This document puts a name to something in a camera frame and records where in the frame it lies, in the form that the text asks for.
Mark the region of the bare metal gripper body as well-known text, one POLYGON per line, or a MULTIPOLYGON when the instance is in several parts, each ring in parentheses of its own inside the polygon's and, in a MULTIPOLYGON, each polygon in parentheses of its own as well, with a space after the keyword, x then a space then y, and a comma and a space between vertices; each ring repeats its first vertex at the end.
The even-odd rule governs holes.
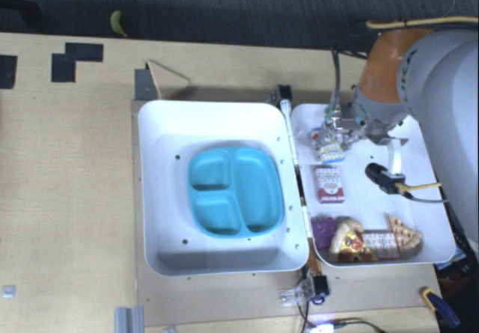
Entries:
POLYGON ((345 118, 333 116, 330 120, 324 120, 321 129, 326 132, 326 145, 339 145, 338 139, 345 136, 354 138, 355 143, 368 138, 374 144, 378 144, 388 137, 391 124, 383 123, 371 117, 345 118))

